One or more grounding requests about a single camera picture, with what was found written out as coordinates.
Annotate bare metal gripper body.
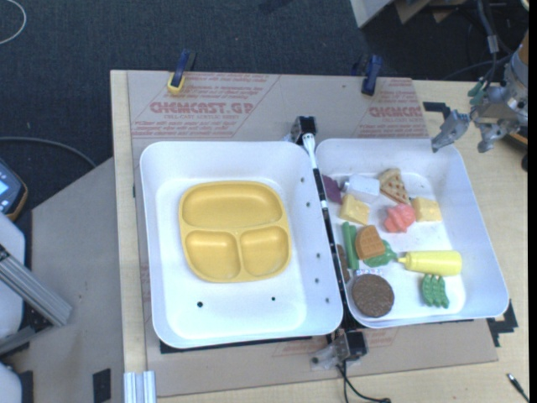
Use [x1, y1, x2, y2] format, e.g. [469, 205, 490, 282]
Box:
[469, 82, 529, 131]

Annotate toy pizza slice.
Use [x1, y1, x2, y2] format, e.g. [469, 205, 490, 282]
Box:
[378, 167, 410, 206]

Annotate yellow toy cheese wedge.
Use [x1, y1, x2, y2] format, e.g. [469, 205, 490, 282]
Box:
[338, 193, 372, 227]
[410, 196, 443, 223]

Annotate white plastic tray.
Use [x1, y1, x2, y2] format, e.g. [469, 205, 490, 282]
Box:
[314, 137, 510, 330]
[138, 140, 346, 349]

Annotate pink toy shrimp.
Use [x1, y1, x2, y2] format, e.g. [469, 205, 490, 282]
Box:
[383, 203, 417, 233]

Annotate small white bottle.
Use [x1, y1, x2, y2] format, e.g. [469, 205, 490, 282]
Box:
[343, 173, 381, 203]

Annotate purple toy grapes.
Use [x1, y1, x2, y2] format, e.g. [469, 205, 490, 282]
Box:
[321, 174, 343, 205]

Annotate yellow mustard bottle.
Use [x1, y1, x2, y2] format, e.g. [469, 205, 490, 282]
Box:
[397, 249, 463, 277]

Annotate orange toy waffle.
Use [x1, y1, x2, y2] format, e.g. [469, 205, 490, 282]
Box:
[354, 224, 387, 261]

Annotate green toy lettuce leaf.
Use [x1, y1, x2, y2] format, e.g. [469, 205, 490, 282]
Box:
[362, 238, 399, 269]

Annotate thin black and white rod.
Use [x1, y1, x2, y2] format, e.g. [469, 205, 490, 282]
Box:
[301, 133, 350, 332]

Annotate green toy beans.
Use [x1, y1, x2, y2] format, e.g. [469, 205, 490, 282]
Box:
[341, 221, 361, 271]

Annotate green toy pea pods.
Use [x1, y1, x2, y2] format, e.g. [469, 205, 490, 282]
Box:
[420, 273, 451, 310]

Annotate brown toy sausage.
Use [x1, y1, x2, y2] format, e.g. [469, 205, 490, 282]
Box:
[335, 243, 352, 283]

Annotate brown toy burger patty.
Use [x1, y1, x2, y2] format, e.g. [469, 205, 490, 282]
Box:
[351, 273, 396, 319]

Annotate brown cardboard board red print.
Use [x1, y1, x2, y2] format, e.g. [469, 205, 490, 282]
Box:
[125, 71, 501, 398]

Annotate yellow divided plate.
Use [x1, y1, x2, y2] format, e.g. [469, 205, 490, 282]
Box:
[177, 180, 293, 285]

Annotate black pen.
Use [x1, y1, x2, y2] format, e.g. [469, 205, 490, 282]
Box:
[506, 373, 529, 403]

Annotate black block with thin wires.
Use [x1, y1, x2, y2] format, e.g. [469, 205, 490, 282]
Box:
[326, 328, 370, 361]
[288, 115, 317, 143]

